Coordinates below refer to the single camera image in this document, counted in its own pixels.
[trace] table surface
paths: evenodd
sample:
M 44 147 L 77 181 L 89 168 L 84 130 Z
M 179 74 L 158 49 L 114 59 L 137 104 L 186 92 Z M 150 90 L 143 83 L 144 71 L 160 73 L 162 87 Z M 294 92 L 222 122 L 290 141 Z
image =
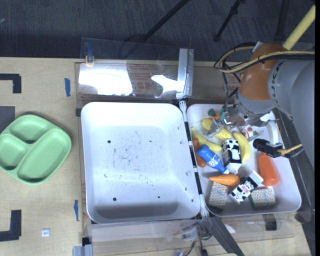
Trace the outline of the table surface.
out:
M 39 115 L 66 131 L 72 148 L 60 169 L 41 185 L 24 184 L 0 171 L 0 231 L 8 231 L 11 210 L 21 210 L 22 231 L 19 240 L 0 242 L 0 255 L 57 256 L 71 255 L 72 248 L 81 245 L 84 227 L 82 179 L 79 143 L 79 117 L 76 113 L 76 70 L 80 59 L 56 58 L 0 58 L 0 71 L 20 74 L 22 93 L 12 93 L 12 81 L 0 80 L 0 106 L 14 106 L 15 118 L 25 114 Z M 208 67 L 213 63 L 199 62 L 195 66 Z M 70 80 L 70 96 L 66 95 L 65 79 Z M 217 86 L 223 88 L 219 79 Z M 74 203 L 78 201 L 77 221 Z M 239 242 L 245 255 L 311 255 L 302 226 L 293 217 L 292 235 L 280 239 Z M 50 236 L 42 237 L 42 229 L 50 229 Z M 220 245 L 206 247 L 209 255 L 226 255 Z M 130 255 L 172 255 L 171 251 L 144 252 Z M 108 255 L 98 252 L 94 255 Z M 190 256 L 199 255 L 194 249 Z

